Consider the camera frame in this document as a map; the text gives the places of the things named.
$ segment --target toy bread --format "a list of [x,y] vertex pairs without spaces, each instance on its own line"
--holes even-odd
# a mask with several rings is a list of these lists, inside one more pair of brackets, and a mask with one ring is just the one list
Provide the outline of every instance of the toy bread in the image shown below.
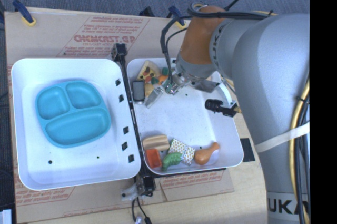
[[169,140],[165,134],[147,137],[142,143],[144,150],[157,149],[158,151],[165,151],[170,148]]

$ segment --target table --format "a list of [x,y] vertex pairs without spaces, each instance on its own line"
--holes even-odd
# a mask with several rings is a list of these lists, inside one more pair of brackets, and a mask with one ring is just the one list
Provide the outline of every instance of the table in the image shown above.
[[[118,195],[119,189],[112,189],[114,186],[127,188],[130,186],[129,181],[61,189],[59,193],[29,191],[20,184],[13,122],[11,67],[17,60],[27,57],[109,58],[115,42],[126,43],[128,49],[126,63],[134,58],[163,57],[159,39],[161,30],[169,19],[31,7],[28,10],[37,20],[33,27],[23,23],[18,12],[5,14],[18,222],[133,223],[131,202],[119,202],[118,205],[110,207],[101,206],[101,202],[109,201]],[[172,26],[168,35],[177,30],[178,27]],[[183,37],[184,33],[181,33],[172,38],[168,47],[170,55],[177,54]],[[237,114],[234,119],[240,138],[250,139],[242,115]],[[166,202],[144,199],[143,210],[151,218],[152,223],[266,223],[264,178],[254,148],[253,152],[256,161],[241,163],[237,167],[228,168],[224,173],[226,175],[229,172],[232,186],[226,188],[224,185],[218,185],[220,191],[217,193],[217,188],[207,189],[214,183],[200,185],[203,188],[200,191],[209,192],[211,195],[203,194],[200,195],[202,197],[196,197],[189,193],[190,196],[187,195],[186,199],[172,201],[165,197],[164,192],[159,195],[159,198],[165,199]],[[81,197],[87,195],[88,200],[94,199],[97,204],[96,210],[84,210],[88,209],[86,201],[72,199],[76,191],[81,191]],[[100,198],[94,197],[95,191],[111,193],[109,196]],[[189,191],[194,192],[198,189],[194,186],[193,190],[187,190]],[[68,206],[72,204],[76,209],[72,210],[72,213],[58,215],[56,213],[58,210],[66,211],[62,209],[65,201],[68,202]],[[138,207],[135,208],[135,214],[142,215]]]

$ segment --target black connector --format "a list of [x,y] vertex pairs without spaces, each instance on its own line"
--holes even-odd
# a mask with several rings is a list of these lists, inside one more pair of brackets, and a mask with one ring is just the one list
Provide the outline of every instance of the black connector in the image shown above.
[[115,47],[118,55],[127,55],[125,43],[116,43]]
[[152,191],[156,189],[155,182],[152,176],[143,176],[143,183],[144,183],[144,195],[151,194]]
[[152,224],[149,217],[145,217],[144,221],[145,221],[146,224]]
[[205,102],[205,108],[213,112],[221,112],[225,116],[234,117],[237,114],[238,107],[235,103],[231,108],[221,107],[223,102],[221,100],[208,99]]

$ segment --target blue divided plate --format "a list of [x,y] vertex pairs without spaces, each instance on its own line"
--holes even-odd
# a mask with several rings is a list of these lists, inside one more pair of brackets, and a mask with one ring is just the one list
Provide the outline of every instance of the blue divided plate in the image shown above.
[[61,148],[97,140],[111,126],[110,113],[100,93],[85,81],[68,81],[42,89],[35,108],[47,139]]

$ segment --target black clip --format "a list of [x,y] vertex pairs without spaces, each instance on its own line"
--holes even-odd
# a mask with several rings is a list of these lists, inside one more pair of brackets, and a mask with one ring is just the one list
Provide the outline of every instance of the black clip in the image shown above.
[[304,99],[300,98],[299,96],[297,96],[297,97],[296,97],[296,99],[297,99],[297,100],[299,100],[299,101],[302,101],[303,103],[305,103],[305,104],[307,104],[307,105],[309,105],[309,104],[310,104],[310,102],[309,102],[309,101],[306,101],[306,100],[304,100]]

